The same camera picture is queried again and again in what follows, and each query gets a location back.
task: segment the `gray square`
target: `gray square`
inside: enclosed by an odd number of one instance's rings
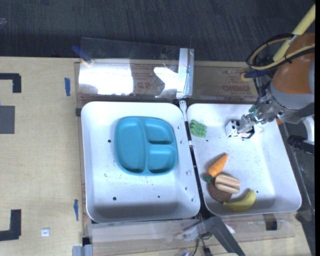
[[[0,134],[15,133],[15,106],[0,106]]]

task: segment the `banana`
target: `banana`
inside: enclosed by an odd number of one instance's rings
[[[223,205],[229,207],[234,212],[243,212],[248,210],[256,201],[256,193],[250,190],[241,201],[224,202]]]

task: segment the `black fabric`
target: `black fabric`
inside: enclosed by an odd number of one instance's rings
[[[1,0],[0,56],[76,57],[81,37],[195,49],[202,61],[245,61],[291,33],[312,0]],[[308,29],[315,31],[315,25]]]

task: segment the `table surface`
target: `table surface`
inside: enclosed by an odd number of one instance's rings
[[[22,83],[22,92],[13,93],[12,81],[0,80],[1,105],[15,106],[15,133],[0,134],[0,188],[4,193],[0,201],[0,231],[9,230],[11,210],[22,212],[21,236],[0,241],[2,256],[70,256],[73,246],[82,244],[82,184],[75,115],[78,62],[77,58],[0,57],[0,73],[19,73]],[[66,94],[65,78],[70,79],[70,96]],[[240,247],[248,256],[311,255],[300,222],[294,217],[291,220],[295,236],[240,242]],[[41,235],[44,228],[50,229],[50,236]],[[215,255],[226,254],[221,245],[210,249]],[[203,255],[201,248],[196,255]]]

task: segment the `blue plate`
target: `blue plate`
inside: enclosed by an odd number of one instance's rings
[[[178,161],[172,127],[154,117],[128,116],[120,119],[114,132],[114,151],[118,166],[133,175],[167,174]]]

